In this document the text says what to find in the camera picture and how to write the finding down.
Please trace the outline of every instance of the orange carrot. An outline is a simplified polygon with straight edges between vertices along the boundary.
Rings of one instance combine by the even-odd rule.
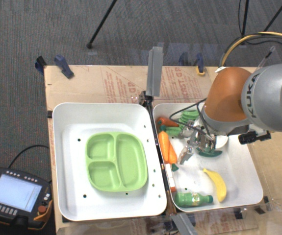
[[[169,158],[169,137],[165,131],[161,131],[158,133],[158,141],[162,153],[162,157],[165,162],[168,161]]]
[[[168,157],[168,163],[175,164],[177,162],[177,155],[176,152],[172,146],[172,144],[169,141],[169,157]]]
[[[159,118],[157,119],[157,125],[158,125],[158,126],[166,125],[166,126],[168,126],[168,127],[179,127],[179,125],[178,125],[176,122],[170,120],[170,119],[167,118],[167,117],[159,117]]]

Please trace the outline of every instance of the gray carpet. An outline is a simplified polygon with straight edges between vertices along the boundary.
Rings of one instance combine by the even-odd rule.
[[[246,4],[246,0],[117,0],[88,49],[86,44],[112,1],[0,0],[0,167],[30,145],[49,144],[44,77],[35,69],[37,57],[48,65],[54,65],[57,54],[70,65],[147,65],[149,50],[160,46],[165,66],[179,65],[184,52],[191,64],[200,52],[205,66],[219,66],[226,48],[241,36]],[[245,34],[263,31],[281,5],[282,0],[249,0]],[[282,11],[268,30],[282,33]],[[271,46],[276,50],[266,65],[282,63],[282,39],[261,43],[265,40],[239,46],[226,65],[257,66]],[[30,149],[12,167],[51,178],[46,148]],[[0,235],[10,234],[17,231],[0,225]],[[42,231],[26,234],[55,234],[54,216]]]

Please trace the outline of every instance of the green divided plate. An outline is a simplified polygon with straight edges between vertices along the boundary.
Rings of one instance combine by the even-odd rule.
[[[86,143],[90,183],[103,191],[130,191],[147,181],[147,163],[142,142],[126,132],[92,135]]]

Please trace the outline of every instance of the banana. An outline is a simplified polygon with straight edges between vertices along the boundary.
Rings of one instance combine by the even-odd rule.
[[[216,171],[211,171],[204,168],[203,172],[205,172],[215,183],[218,201],[223,202],[227,195],[227,188],[225,181],[220,176],[220,174]]]

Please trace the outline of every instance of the wooden table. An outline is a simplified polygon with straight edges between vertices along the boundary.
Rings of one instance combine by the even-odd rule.
[[[46,102],[49,116],[62,102],[137,103],[138,96],[146,90],[146,66],[70,66],[74,77],[66,78],[58,66],[44,67]],[[216,77],[216,67],[206,67],[204,76],[196,67],[163,67],[160,97],[154,103],[192,102],[207,97]],[[255,68],[245,68],[253,72]],[[52,118],[48,118],[51,147],[51,172],[54,213],[57,234],[108,234],[107,226],[125,234],[143,235],[148,232],[148,222],[154,220],[131,219],[108,222],[63,222],[59,211],[55,167]],[[248,145],[268,203],[243,209],[240,220],[223,220],[227,215],[217,213],[196,218],[199,235],[281,235],[282,234],[282,133],[272,133],[272,139]]]

